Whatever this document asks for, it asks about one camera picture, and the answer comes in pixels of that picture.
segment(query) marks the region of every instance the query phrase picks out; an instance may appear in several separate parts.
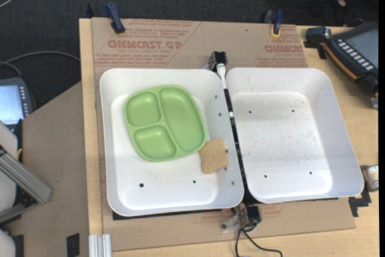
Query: green plate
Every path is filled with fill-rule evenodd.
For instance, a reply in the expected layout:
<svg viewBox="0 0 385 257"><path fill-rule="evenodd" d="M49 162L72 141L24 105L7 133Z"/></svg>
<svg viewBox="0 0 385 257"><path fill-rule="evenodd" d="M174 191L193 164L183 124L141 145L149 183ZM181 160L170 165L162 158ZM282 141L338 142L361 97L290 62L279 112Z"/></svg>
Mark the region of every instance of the green plate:
<svg viewBox="0 0 385 257"><path fill-rule="evenodd" d="M138 153L154 162L199 151L207 133L191 94L177 85L163 85L130 96L124 107L126 124Z"/></svg>

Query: wooden edge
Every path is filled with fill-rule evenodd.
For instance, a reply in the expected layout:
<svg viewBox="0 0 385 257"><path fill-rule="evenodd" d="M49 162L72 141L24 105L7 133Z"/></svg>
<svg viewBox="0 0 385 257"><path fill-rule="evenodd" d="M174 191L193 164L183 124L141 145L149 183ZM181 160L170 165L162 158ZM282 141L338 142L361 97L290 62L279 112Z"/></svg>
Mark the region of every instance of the wooden edge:
<svg viewBox="0 0 385 257"><path fill-rule="evenodd" d="M102 197L100 192L91 19L79 20L79 36L84 112L85 164L87 173L88 227L90 235L102 235Z"/></svg>

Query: device screen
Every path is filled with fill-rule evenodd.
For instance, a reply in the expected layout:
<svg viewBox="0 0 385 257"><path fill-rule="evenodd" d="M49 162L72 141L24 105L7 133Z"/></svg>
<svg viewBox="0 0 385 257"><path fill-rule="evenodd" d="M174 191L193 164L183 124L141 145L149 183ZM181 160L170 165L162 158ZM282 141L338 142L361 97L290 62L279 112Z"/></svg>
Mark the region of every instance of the device screen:
<svg viewBox="0 0 385 257"><path fill-rule="evenodd" d="M378 69L378 29L349 38L346 42Z"/></svg>
<svg viewBox="0 0 385 257"><path fill-rule="evenodd" d="M23 119L23 109L17 85L0 86L0 120L12 125Z"/></svg>

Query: black electronic device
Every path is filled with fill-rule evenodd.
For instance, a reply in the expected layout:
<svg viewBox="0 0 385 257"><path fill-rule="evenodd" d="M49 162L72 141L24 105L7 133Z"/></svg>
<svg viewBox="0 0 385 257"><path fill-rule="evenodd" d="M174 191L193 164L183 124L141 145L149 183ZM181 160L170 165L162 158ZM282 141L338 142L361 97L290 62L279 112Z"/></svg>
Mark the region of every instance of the black electronic device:
<svg viewBox="0 0 385 257"><path fill-rule="evenodd" d="M331 36L325 50L365 93L378 96L378 23Z"/></svg>
<svg viewBox="0 0 385 257"><path fill-rule="evenodd" d="M31 93L20 78L0 79L0 120L10 129L35 110Z"/></svg>

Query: wooden table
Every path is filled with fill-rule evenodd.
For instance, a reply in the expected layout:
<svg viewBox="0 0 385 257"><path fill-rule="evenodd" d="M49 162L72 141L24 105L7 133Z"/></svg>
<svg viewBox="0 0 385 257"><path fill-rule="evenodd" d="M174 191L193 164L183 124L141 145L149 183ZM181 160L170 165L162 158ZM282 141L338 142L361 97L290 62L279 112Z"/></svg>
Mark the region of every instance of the wooden table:
<svg viewBox="0 0 385 257"><path fill-rule="evenodd" d="M302 39L308 27L298 26ZM346 28L331 28L332 33ZM82 63L82 92L85 125L85 156L87 166L87 194L89 234L102 235L102 206L100 195L97 118L93 66L93 34L90 19L80 19L79 35ZM360 93L358 86L347 78L331 61L320 60L315 49L304 48L307 65L325 72L332 81L346 128L361 166L378 164L378 111L370 98ZM370 193L372 203L359 208L356 228L301 235L258 238L262 247L279 249L288 256L379 256L379 200L378 192ZM235 256L235 241L190 244L173 247L114 252L114 256ZM248 240L239 244L241 255L277 256L255 248Z"/></svg>

